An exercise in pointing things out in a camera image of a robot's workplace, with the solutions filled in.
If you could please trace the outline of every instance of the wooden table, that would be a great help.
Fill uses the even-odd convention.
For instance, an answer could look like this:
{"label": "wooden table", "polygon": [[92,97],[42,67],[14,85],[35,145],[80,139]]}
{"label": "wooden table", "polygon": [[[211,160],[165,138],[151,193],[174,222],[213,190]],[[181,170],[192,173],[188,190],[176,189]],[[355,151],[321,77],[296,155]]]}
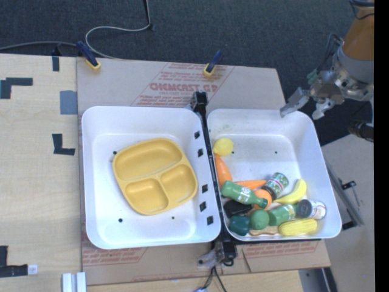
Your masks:
{"label": "wooden table", "polygon": [[[61,275],[81,270],[78,116],[61,114],[60,92],[77,91],[76,59],[0,55],[0,80],[12,85],[0,99],[0,245],[8,265],[37,264],[38,274],[0,279],[1,291],[60,291]],[[63,135],[54,154],[53,134]],[[227,291],[303,291],[298,271],[222,276]],[[194,291],[205,278],[90,286],[88,291]],[[221,291],[216,279],[209,292]]]}

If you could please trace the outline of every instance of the lemon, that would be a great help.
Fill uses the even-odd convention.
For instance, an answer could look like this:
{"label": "lemon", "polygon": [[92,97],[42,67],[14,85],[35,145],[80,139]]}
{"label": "lemon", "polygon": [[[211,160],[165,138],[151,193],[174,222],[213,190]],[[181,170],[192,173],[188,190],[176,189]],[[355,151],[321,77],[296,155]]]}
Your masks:
{"label": "lemon", "polygon": [[227,137],[220,137],[213,144],[212,150],[219,156],[227,156],[233,150],[233,141]]}

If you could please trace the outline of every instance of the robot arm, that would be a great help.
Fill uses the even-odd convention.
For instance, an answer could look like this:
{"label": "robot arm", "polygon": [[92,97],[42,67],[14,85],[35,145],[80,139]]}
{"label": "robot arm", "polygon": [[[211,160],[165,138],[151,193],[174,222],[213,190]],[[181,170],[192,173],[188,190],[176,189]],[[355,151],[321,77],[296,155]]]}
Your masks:
{"label": "robot arm", "polygon": [[[308,75],[309,89],[298,88],[281,108],[280,114],[296,111],[310,98],[316,102],[312,118],[317,120],[324,112],[345,99],[361,102],[374,96],[374,0],[349,0],[355,14],[345,39],[329,36],[325,59]],[[325,61],[332,56],[330,70],[323,71]]]}

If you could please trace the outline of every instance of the white tray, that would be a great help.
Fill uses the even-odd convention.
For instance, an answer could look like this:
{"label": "white tray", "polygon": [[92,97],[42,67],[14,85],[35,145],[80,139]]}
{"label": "white tray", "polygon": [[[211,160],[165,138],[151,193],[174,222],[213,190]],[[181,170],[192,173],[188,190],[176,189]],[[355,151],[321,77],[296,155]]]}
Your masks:
{"label": "white tray", "polygon": [[[233,237],[244,242],[333,238],[342,228],[336,199],[312,120],[296,111],[281,118],[278,110],[217,109],[207,119],[213,144],[219,137],[234,141],[233,154],[224,156],[233,181],[269,179],[275,172],[286,175],[287,194],[299,178],[307,183],[306,198],[326,204],[326,217],[314,234],[295,237],[277,235]],[[229,219],[224,216],[226,226]]]}
{"label": "white tray", "polygon": [[[86,232],[103,249],[210,242],[221,230],[199,117],[185,108],[95,106],[82,117]],[[114,178],[114,151],[166,137],[184,151],[198,179],[197,194],[156,215],[127,203]]]}

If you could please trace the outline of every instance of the banana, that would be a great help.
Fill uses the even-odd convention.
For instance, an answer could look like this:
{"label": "banana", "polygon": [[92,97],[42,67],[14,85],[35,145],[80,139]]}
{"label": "banana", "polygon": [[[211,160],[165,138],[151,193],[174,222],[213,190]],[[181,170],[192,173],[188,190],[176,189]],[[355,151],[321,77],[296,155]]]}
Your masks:
{"label": "banana", "polygon": [[306,182],[300,178],[296,185],[293,188],[293,191],[285,196],[282,196],[279,199],[274,200],[273,202],[278,202],[281,204],[296,204],[298,203],[306,193]]}

